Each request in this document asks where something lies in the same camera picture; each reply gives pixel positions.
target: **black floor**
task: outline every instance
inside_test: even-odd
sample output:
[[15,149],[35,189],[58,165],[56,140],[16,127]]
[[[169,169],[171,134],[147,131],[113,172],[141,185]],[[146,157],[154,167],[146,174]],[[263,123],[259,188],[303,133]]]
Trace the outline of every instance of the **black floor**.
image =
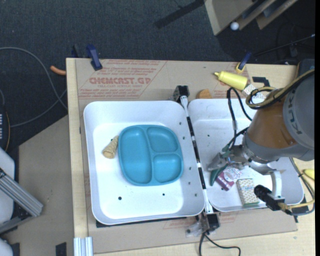
[[[0,90],[11,124],[8,151],[64,117],[67,110],[58,102],[41,115],[57,101],[45,70],[26,52],[5,47],[36,55],[58,95],[66,89],[66,78],[49,67],[65,69],[75,44],[83,50],[93,44],[100,58],[107,59],[238,62],[248,51],[253,53],[248,62],[257,64],[297,64],[315,58],[314,37],[256,56],[314,34],[315,0],[299,0],[263,30],[253,21],[241,31],[226,28],[218,36],[203,4],[179,18],[164,19],[194,1],[0,0]],[[67,105],[66,96],[62,101]]]

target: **yellow bottle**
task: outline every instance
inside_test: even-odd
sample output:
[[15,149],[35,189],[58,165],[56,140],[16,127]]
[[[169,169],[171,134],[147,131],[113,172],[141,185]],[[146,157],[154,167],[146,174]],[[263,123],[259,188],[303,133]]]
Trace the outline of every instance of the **yellow bottle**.
[[226,71],[215,72],[214,74],[218,77],[219,81],[240,91],[242,91],[246,87],[248,82],[248,79],[245,76],[239,74],[234,74]]

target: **beige cone object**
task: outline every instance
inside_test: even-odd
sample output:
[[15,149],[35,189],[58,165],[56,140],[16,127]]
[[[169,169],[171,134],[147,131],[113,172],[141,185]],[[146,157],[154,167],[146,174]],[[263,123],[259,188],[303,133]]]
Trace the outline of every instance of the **beige cone object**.
[[103,155],[106,158],[112,159],[116,155],[116,150],[118,146],[119,136],[114,136],[114,138],[110,141],[110,143],[104,148],[102,151]]

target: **blue plate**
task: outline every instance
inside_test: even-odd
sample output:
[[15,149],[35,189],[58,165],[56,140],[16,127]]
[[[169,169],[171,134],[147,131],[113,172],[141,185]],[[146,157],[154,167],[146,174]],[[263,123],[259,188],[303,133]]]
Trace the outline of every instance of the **blue plate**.
[[175,133],[160,125],[134,125],[119,135],[122,173],[132,184],[156,186],[180,178],[184,162]]

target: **white ball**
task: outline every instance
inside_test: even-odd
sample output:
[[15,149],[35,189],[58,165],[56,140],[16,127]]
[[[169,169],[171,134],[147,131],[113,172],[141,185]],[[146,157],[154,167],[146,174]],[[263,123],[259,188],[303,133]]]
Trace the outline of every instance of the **white ball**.
[[232,29],[232,30],[237,30],[238,28],[239,28],[239,23],[238,22],[232,22],[231,24],[230,24],[230,28]]

